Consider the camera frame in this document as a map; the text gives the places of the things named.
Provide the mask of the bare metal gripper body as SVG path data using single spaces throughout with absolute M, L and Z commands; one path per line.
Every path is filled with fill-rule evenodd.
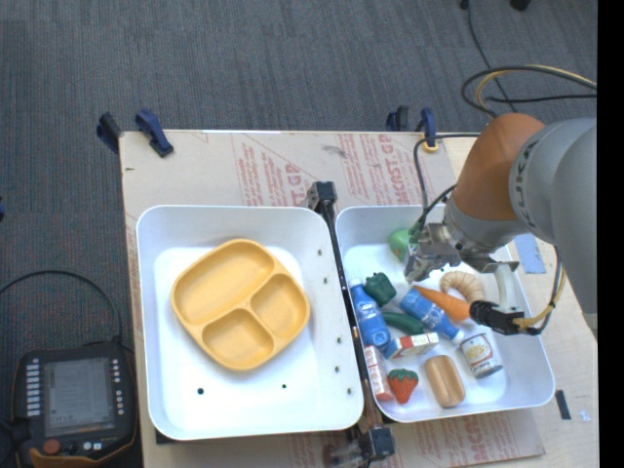
M 435 267 L 460 264 L 458 251 L 446 227 L 440 222 L 417 223 L 409 230 L 408 256 L 435 260 Z

